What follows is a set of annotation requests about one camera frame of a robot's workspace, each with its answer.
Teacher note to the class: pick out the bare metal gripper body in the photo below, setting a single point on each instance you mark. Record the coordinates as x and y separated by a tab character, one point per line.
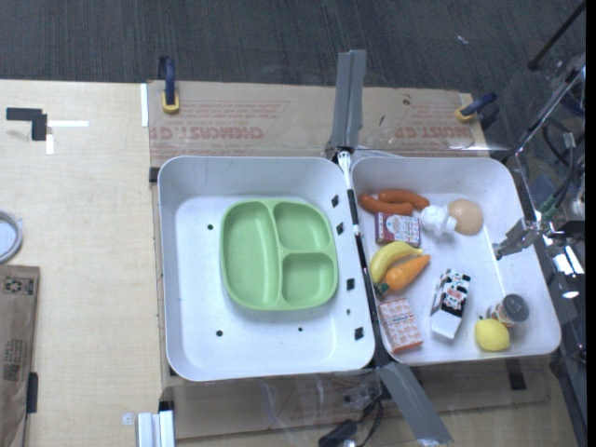
542	234

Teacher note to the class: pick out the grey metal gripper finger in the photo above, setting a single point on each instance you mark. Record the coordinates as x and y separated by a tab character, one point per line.
510	248
516	229

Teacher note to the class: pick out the beige toy bread bun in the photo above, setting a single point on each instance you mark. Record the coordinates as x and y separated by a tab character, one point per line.
468	217

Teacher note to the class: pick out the white plastic tray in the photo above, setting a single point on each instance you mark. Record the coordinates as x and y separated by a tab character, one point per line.
489	180
195	342

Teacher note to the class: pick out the small can with grey lid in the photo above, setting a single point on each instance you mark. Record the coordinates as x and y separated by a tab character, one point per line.
512	309

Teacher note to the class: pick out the white lumpy toy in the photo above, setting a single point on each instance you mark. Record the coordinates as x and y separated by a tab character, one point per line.
435	219

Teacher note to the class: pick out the cow print milk carton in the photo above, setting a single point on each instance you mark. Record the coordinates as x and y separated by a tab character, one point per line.
449	305

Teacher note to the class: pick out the yellow lemon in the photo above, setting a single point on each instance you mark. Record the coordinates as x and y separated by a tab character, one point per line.
491	335

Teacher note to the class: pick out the orange carrot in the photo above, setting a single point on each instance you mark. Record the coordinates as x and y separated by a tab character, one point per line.
405	273

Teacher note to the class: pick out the red and white carton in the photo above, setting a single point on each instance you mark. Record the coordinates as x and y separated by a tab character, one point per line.
398	229

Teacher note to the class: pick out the orange toy sausage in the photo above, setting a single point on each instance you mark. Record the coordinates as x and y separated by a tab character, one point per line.
384	206
404	197

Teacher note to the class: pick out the yellow banana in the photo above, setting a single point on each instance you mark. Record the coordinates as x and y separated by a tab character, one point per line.
388	256

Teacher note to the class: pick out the orange and white carton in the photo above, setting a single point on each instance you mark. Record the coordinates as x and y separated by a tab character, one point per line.
400	326

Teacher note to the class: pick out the thin black and white rod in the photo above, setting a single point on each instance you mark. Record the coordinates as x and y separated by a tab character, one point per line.
357	231

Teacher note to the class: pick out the brown cardboard board red print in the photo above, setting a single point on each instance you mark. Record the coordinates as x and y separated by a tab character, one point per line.
298	119

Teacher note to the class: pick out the green divided plate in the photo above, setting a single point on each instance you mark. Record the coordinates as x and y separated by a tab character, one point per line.
249	249

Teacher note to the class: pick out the brown paper bag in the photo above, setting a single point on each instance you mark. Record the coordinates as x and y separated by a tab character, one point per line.
16	352

